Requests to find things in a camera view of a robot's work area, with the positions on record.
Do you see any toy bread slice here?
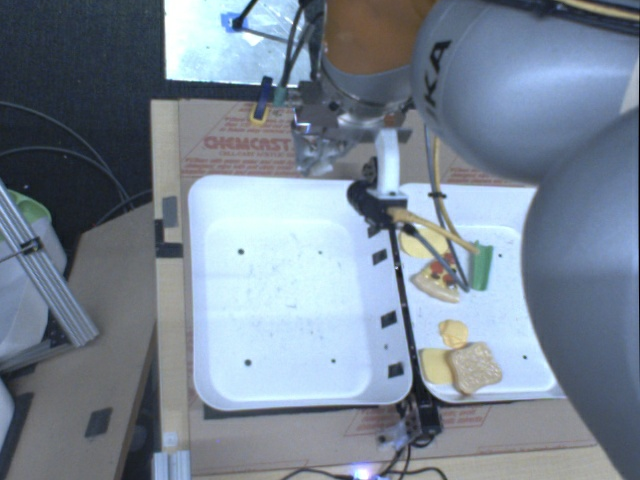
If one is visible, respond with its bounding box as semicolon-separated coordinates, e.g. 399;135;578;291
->
445;341;504;397

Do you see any yellow round biscuit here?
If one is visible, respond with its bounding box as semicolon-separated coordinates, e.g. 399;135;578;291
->
399;227;450;260

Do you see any yellow toy cheese slice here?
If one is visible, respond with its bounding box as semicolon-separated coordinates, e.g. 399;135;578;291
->
418;347;455;386

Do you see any black block with thin wires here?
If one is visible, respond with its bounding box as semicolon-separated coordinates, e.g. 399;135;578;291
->
397;399;445;448

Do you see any black cylinder on white bracket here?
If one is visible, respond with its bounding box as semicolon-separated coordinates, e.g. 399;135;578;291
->
346;127;410;228

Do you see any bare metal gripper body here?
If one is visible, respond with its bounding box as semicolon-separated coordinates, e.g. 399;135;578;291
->
291;80;414;145

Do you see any thin black rod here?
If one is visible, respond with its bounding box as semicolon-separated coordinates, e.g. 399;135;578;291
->
388;221;429;410

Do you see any green toy vegetable stick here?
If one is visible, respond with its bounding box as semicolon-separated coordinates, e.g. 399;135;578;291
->
469;240;495;293

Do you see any brown cardboard board red print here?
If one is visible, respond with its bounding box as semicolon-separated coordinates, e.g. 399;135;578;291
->
177;98;601;477

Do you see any white plastic tray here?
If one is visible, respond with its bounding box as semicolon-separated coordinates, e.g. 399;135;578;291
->
398;182;568;404
186;174;414;412

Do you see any small yellow toy crisp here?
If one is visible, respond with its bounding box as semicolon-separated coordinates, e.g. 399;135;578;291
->
438;319;471;349

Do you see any toy pizza slice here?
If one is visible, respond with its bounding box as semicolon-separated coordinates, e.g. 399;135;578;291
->
410;252;461;305

